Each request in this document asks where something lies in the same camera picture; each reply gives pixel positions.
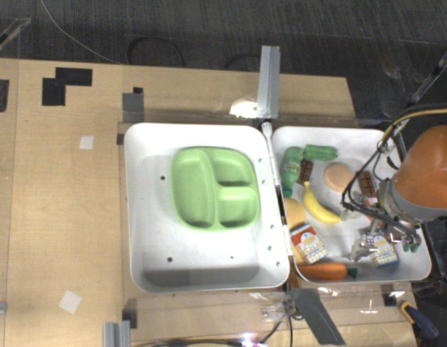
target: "wooden surface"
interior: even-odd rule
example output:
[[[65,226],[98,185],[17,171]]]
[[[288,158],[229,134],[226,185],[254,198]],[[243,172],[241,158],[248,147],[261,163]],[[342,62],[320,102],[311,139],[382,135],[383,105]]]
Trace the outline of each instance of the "wooden surface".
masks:
[[[42,79],[54,77],[58,66],[93,69],[92,87],[68,86],[65,107],[42,107]],[[256,94],[258,76],[0,59],[0,78],[15,84],[10,96],[17,97],[17,108],[11,101],[7,112],[0,114],[0,207],[12,203],[8,213],[4,209],[0,214],[5,225],[7,218],[10,224],[8,258],[6,246],[0,247],[0,283],[7,285],[8,304],[5,324],[0,319],[5,338],[3,343],[0,333],[0,346],[101,346],[103,323],[118,322],[123,307],[116,145],[122,93],[143,87],[147,117],[148,112],[163,115],[170,110],[220,115],[233,101]],[[330,116],[353,117],[345,79],[281,76],[281,112],[324,115],[326,109]],[[92,150],[79,149],[84,135],[94,137]],[[10,174],[12,184],[5,179]],[[0,235],[7,233],[0,230]],[[82,297],[75,314],[58,306],[66,290]],[[146,298],[149,304],[153,300]],[[162,305],[164,320],[176,316],[166,303],[156,304]],[[353,310],[360,315],[361,305]],[[415,346],[410,325],[395,309],[378,310],[383,319],[370,323],[352,318],[348,324],[340,312],[332,316],[340,321],[339,329],[350,346],[361,346],[360,340],[369,340],[377,330],[382,330],[382,336],[375,346]],[[178,311],[186,317],[185,309]],[[224,315],[221,319],[230,322]],[[303,323],[295,331],[295,340],[315,346]],[[173,336],[175,325],[163,325]],[[287,334],[282,330],[275,334],[270,346],[285,347]]]

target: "bottle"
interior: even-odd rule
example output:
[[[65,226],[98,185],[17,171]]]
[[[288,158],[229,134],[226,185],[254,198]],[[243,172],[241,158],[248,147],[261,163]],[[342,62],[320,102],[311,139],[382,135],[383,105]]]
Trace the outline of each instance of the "bottle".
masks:
[[[292,195],[292,185],[300,176],[300,164],[303,151],[299,147],[290,147],[286,150],[281,163],[282,195],[286,198]]]

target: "white square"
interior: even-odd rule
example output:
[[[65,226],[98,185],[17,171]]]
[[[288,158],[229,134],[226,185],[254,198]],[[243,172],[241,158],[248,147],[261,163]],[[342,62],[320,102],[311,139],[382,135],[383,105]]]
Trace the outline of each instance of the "white square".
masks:
[[[77,307],[79,307],[80,301],[82,300],[81,296],[72,293],[71,291],[66,291],[63,298],[59,302],[59,306],[70,312],[71,314],[75,314]]]
[[[94,136],[82,136],[79,149],[93,149]]]

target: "green plate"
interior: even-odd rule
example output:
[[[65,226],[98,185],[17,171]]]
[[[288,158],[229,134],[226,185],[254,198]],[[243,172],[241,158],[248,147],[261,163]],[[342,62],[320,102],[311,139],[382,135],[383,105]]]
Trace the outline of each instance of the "green plate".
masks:
[[[170,177],[175,214],[190,227],[210,231],[240,228],[260,215],[255,171],[238,151],[182,149],[173,158]]]

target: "black floor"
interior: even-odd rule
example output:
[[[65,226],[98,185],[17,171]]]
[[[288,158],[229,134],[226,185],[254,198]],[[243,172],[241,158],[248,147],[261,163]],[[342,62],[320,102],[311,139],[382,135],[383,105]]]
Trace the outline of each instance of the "black floor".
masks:
[[[221,69],[240,53],[257,55],[262,45],[280,46],[281,70],[347,78],[358,118],[395,117],[447,49],[447,0],[44,0],[60,26],[93,51],[126,63]],[[106,62],[63,35],[39,0],[0,0],[0,32],[16,18],[31,26],[0,56]],[[257,71],[254,56],[227,69]],[[447,70],[421,100],[447,102]],[[405,130],[411,145],[430,124],[418,119]],[[439,227],[436,235],[447,240]],[[447,346],[447,301],[421,299],[420,307],[443,328],[437,346]]]

